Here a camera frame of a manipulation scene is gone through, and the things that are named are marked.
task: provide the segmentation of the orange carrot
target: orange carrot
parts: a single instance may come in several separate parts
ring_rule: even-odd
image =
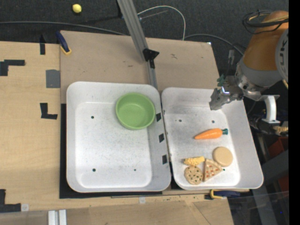
[[[219,129],[219,128],[213,128],[213,129],[209,129],[205,132],[202,132],[198,135],[195,136],[195,139],[211,139],[211,138],[218,138],[222,135],[226,135],[228,134],[228,129],[225,128],[223,130]]]

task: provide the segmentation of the pizza slice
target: pizza slice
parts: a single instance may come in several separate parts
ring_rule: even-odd
[[[210,160],[210,159],[205,159],[204,163],[204,181],[207,181],[210,178],[213,178],[217,174],[223,171],[223,168],[218,164],[217,162]]]

